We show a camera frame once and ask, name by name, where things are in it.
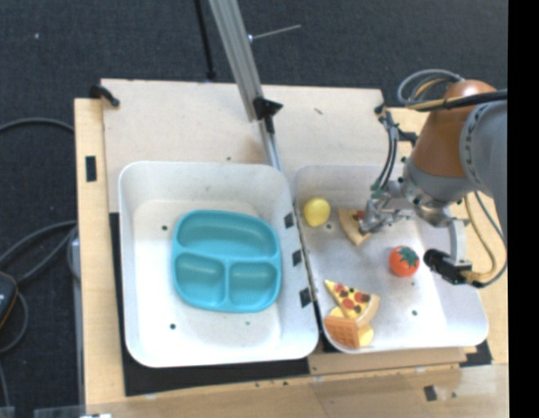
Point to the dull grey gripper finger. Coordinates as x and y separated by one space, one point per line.
392 221
368 220

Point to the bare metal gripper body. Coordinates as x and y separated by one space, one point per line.
431 211

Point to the small pizza slice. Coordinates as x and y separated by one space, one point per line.
351 229

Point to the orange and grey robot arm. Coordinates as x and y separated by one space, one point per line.
443 146

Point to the orange tomato with green stem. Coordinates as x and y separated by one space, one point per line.
403 263

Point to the yellow lemon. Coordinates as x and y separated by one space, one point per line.
317 211

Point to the thin black and white rod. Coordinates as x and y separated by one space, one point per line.
305 251

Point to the large pepperoni pizza slice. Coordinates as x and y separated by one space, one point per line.
354 301

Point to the white plastic tray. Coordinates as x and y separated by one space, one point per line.
156 303
426 312

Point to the brown waffle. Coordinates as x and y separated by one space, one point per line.
341 331

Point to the yellow toy food piece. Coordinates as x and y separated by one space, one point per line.
366 335

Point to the blue divided plate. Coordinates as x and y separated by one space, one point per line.
225 261

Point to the pale wood board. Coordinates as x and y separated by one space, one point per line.
186 124

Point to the black cylinder on white bracket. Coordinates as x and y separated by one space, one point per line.
445 266

